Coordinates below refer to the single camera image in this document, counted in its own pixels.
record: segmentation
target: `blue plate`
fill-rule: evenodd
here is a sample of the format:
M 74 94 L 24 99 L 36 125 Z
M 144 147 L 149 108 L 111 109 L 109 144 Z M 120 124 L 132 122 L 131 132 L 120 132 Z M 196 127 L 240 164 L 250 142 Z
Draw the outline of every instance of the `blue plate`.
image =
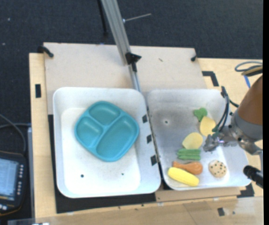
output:
M 77 140 L 106 162 L 119 160 L 135 143 L 137 122 L 116 105 L 100 101 L 91 105 L 75 125 Z

